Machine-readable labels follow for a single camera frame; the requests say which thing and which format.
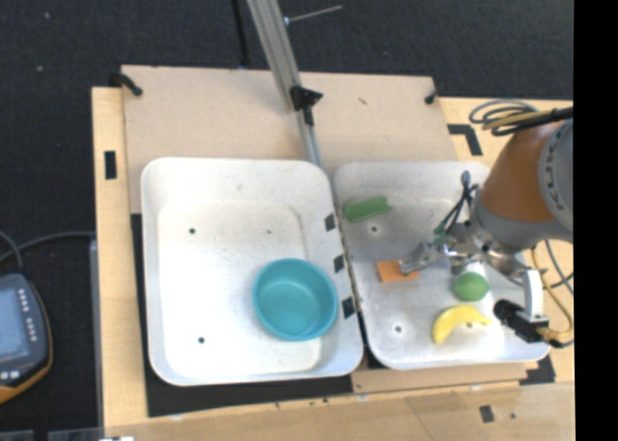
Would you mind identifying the green lime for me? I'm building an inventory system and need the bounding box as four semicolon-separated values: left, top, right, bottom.
452;270;492;303

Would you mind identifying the black cylinder on white bracket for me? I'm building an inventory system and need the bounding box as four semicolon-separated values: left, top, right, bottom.
492;268;551;345

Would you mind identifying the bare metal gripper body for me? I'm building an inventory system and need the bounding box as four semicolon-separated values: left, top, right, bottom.
434;223;531;282

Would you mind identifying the brown cardboard board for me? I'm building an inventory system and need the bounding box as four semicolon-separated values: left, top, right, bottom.
119;64;542;396

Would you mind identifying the white plastic tray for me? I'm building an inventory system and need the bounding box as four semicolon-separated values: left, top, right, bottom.
140;156;365;388
331;160;552;372

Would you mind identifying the green toy pickle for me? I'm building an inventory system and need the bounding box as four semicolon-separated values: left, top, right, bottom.
342;195;394;225

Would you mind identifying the yellow banana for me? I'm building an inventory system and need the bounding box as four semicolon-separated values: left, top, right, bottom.
431;304;492;346

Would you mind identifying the teal bowl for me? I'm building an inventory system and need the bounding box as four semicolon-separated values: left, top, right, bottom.
251;257;340;343

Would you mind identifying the orange square biscuit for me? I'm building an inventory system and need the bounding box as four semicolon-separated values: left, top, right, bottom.
376;259;421;285

